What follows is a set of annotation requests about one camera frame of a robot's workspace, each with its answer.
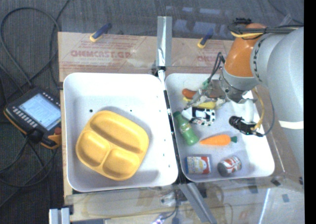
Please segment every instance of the yellow divided plate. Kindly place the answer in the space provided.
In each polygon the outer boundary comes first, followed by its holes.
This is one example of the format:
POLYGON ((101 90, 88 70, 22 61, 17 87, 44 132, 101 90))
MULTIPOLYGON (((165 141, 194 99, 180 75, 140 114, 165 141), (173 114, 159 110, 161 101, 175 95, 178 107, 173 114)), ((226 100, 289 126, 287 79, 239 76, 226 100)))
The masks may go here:
POLYGON ((85 125, 76 143, 81 162, 113 179, 132 177, 149 145, 145 130, 112 111, 99 111, 85 125))

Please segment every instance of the gray floor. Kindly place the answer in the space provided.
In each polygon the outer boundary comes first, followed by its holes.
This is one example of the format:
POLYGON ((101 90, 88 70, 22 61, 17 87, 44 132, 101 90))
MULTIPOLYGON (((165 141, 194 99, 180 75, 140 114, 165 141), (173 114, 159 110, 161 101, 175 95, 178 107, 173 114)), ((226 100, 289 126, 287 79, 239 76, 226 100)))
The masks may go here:
MULTIPOLYGON (((11 101, 21 95, 8 74, 23 91, 30 88, 5 48, 29 79, 53 57, 51 64, 33 77, 31 83, 58 95, 55 84, 58 65, 54 57, 56 32, 51 38, 56 28, 46 13, 58 18, 59 30, 65 32, 92 33, 111 22, 113 27, 109 33, 147 36, 156 35, 157 16, 172 16, 173 37, 200 38, 212 27, 213 38, 219 40, 233 39, 227 25, 240 17, 268 27, 278 26, 285 16, 293 19, 289 24, 304 23, 304 0, 1 0, 0 5, 4 40, 4 44, 0 44, 1 109, 6 99, 11 101)), ((3 115, 0 115, 0 121, 1 169, 13 160, 23 136, 6 122, 3 115)), ((52 153, 48 149, 32 146, 44 162, 49 160, 52 153)), ((48 179, 36 186, 18 189, 0 183, 0 223, 48 222, 48 209, 63 206, 60 159, 59 150, 48 179)), ((40 167, 32 149, 27 146, 19 162, 2 178, 22 184, 40 167)))

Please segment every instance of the silver red can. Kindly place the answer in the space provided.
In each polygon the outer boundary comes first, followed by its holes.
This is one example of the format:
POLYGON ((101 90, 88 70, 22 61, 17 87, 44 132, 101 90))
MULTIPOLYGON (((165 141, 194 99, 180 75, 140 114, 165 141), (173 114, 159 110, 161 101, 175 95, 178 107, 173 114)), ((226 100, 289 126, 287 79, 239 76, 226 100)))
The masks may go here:
POLYGON ((241 169, 241 161, 237 156, 232 156, 217 164, 217 170, 223 177, 228 177, 241 169))

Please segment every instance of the green bottle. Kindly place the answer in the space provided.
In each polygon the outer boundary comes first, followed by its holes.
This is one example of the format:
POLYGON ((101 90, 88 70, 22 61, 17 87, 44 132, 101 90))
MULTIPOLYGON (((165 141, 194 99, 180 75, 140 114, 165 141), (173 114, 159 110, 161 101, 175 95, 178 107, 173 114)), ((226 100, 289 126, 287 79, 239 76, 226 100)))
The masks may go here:
POLYGON ((185 120, 179 111, 173 113, 173 117, 177 120, 178 129, 185 139, 187 145, 192 146, 199 141, 199 138, 194 133, 190 123, 185 120))

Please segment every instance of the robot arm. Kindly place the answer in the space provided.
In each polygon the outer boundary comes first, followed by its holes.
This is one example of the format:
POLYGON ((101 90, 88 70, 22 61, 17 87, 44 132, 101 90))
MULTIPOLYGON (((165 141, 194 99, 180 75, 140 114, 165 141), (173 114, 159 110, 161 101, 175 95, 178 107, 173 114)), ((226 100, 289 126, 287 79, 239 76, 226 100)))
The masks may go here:
POLYGON ((304 27, 255 36, 235 39, 220 76, 221 89, 236 103, 245 102, 243 94, 256 85, 269 90, 304 181, 304 27))

